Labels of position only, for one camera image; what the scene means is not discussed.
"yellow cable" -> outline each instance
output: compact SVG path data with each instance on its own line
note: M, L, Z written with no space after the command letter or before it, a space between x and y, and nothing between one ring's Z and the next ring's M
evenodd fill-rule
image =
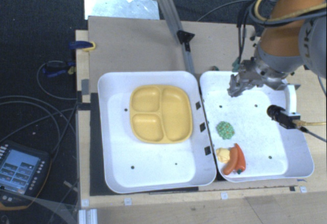
M293 123L298 127L326 125L326 121L322 121L322 122L306 122L306 121L303 121L303 120L293 120Z
M295 11L295 12L290 13L290 14L286 14L286 15L283 15L283 16L278 17L278 18L268 19L268 18L264 18L259 13L259 6L260 6L261 2L262 2L262 0L257 0L257 2L255 3L255 5L254 5L254 14L255 14L256 18L260 19L261 21L267 21L267 22L280 21L280 20L284 20L284 19L287 19L287 18L297 17L297 16L300 16L300 15L303 15L303 14L306 14L306 13L309 13L309 12L312 12L312 11L320 10L320 9L323 9L323 8L327 7L327 3L323 3L323 4L320 4L320 5L317 5L317 6L312 6L312 7L306 8L306 9L301 9L301 10Z

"black clamp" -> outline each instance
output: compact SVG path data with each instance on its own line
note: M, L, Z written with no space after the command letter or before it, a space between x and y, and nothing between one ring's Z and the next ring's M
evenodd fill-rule
M185 45L185 50L187 52L191 51L190 41L193 39L194 36L195 36L195 34L191 34L191 33L188 33L188 32L182 31L182 30L179 30L177 32L178 40L179 40L180 44Z

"wooden table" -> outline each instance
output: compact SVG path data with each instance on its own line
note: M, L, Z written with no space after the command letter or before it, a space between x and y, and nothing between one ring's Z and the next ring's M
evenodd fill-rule
M185 31L196 34L191 51L197 78L213 66L231 70L238 55L234 24L182 24ZM253 33L254 29L249 27L243 59L253 55L254 42L249 40ZM90 93L97 92L98 78L106 72L184 70L180 45L162 20L90 17L88 31L76 31L76 40L97 44L93 52L76 52L77 89L86 104L90 102ZM299 68L288 81L301 84L297 91L301 118L325 121L326 98L317 76ZM80 206L96 208L98 223L325 223L326 144L310 135L306 139L315 170L303 180L213 182L200 187L198 192L90 196L90 111L79 110L77 117ZM310 129L326 137L326 126Z

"yellow divided plate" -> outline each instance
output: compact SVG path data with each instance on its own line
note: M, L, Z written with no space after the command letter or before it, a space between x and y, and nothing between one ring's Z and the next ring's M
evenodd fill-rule
M134 135L149 143L187 140L193 129L188 95L170 85L137 87L131 95L130 123Z

